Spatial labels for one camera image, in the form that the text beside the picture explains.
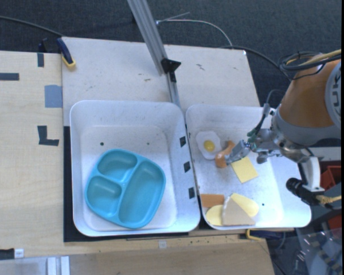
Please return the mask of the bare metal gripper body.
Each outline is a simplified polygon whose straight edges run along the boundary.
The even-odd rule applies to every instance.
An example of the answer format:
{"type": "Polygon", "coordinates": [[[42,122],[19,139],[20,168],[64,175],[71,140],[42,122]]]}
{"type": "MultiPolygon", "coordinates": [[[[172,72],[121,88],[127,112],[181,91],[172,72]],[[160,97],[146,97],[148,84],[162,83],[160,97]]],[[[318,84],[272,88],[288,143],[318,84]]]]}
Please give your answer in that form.
{"type": "Polygon", "coordinates": [[[304,163],[315,156],[310,149],[293,143],[273,128],[251,130],[248,132],[248,143],[251,151],[257,153],[258,164],[274,156],[286,157],[295,163],[304,163]]]}

